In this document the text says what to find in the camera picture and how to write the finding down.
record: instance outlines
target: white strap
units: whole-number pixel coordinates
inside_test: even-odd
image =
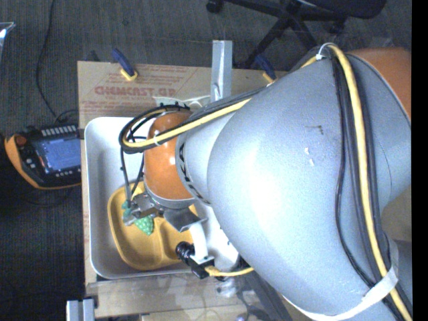
[[[305,314],[307,317],[315,320],[315,321],[341,321],[341,320],[347,320],[349,318],[352,318],[353,316],[361,313],[363,310],[366,310],[367,308],[371,307],[372,305],[376,304],[377,302],[381,301],[384,297],[386,297],[391,290],[397,285],[397,282],[399,281],[397,275],[395,274],[394,265],[391,266],[388,273],[384,276],[383,279],[381,279],[379,282],[376,283],[375,286],[373,286],[361,299],[361,302],[353,307],[352,309],[348,310],[347,312],[337,314],[337,315],[324,315],[324,314],[317,314],[312,312],[307,312],[299,307],[297,307],[292,302],[287,301],[293,305],[296,309],[301,311],[301,313]]]

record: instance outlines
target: yellow tray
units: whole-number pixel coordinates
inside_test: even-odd
[[[144,191],[138,184],[135,195]],[[179,263],[175,248],[181,241],[193,243],[189,231],[179,233],[162,217],[153,219],[153,233],[145,234],[136,225],[125,226],[122,204],[126,200],[124,188],[116,190],[108,201],[108,220],[113,239],[122,260],[134,269],[147,271]]]

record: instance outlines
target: clear plastic object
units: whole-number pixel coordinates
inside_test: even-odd
[[[3,53],[3,46],[5,45],[5,38],[10,30],[15,27],[14,22],[9,23],[0,23],[0,64],[1,64],[1,54]]]

